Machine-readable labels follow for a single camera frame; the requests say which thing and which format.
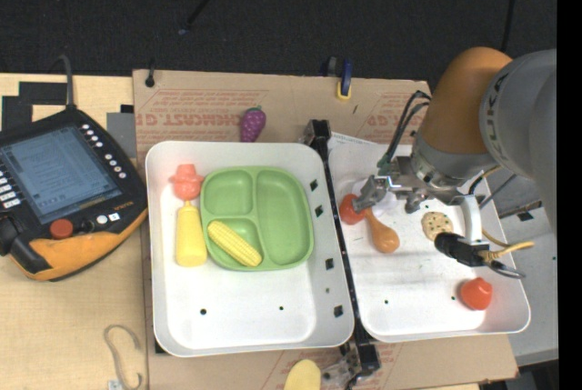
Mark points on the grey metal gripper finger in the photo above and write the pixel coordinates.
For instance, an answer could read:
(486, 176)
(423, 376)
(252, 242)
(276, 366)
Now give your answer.
(370, 193)
(414, 201)

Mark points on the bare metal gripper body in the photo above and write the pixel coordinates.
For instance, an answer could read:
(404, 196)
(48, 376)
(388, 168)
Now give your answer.
(411, 176)

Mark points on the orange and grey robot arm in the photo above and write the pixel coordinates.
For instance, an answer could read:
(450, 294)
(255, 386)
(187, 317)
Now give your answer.
(459, 106)

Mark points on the red toy tomato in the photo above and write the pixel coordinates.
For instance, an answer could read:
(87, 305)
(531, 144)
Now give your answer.
(348, 212)

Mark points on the beige chocolate chip biscuit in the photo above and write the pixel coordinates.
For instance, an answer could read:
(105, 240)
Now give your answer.
(435, 224)

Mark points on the brown toy chicken drumstick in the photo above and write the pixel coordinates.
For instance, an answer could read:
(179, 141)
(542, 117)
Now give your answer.
(385, 237)

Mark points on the thin black rod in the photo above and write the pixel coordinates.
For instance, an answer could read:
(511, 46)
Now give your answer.
(342, 238)

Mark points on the white plastic tray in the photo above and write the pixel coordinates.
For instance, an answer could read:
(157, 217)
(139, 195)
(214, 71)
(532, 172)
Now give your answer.
(418, 283)
(245, 297)

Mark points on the green divided plate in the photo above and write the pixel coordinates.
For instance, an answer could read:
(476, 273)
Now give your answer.
(282, 206)

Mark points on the orange-red toy pepper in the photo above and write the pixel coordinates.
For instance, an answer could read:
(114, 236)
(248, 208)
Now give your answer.
(475, 293)

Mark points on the brown cardboard board red print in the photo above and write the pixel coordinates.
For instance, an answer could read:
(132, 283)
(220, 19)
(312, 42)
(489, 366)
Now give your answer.
(291, 106)

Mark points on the purple toy grapes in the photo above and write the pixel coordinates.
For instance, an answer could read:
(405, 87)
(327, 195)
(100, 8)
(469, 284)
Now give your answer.
(253, 124)

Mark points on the yellow toy corn cob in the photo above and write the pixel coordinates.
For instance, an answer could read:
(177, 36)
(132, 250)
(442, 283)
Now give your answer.
(234, 243)

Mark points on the pink hat-shaped toy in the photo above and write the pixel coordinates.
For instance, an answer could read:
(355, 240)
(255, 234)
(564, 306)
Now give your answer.
(186, 181)

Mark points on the yellow mustard bottle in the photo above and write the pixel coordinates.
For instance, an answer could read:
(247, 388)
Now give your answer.
(191, 238)

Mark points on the pale yellow oval toy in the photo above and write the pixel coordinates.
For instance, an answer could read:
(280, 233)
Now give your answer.
(302, 376)

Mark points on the black cylinder on white bracket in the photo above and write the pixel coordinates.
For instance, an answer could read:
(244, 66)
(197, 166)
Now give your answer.
(457, 247)

